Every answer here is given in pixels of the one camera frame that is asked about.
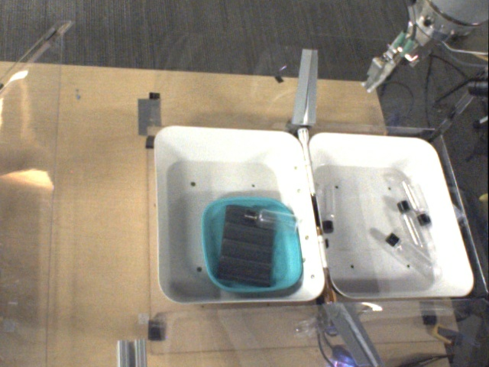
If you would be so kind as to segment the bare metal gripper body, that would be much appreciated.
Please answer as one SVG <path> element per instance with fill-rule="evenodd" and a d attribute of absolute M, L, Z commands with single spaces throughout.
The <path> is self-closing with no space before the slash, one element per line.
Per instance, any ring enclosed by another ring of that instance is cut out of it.
<path fill-rule="evenodd" d="M 428 3 L 415 4 L 408 9 L 408 24 L 387 47 L 384 62 L 416 64 L 431 50 L 455 36 L 469 34 L 474 25 L 451 18 Z"/>

